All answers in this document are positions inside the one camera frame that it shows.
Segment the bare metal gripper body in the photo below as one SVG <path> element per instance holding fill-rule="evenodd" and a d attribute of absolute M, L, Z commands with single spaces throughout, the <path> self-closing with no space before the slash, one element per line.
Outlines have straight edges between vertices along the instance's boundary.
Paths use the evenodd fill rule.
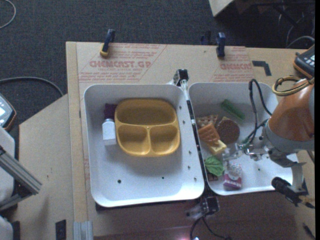
<path fill-rule="evenodd" d="M 259 161 L 264 155 L 269 156 L 273 153 L 272 148 L 268 146 L 268 140 L 263 136 L 246 138 L 240 144 L 240 149 L 254 161 Z"/>

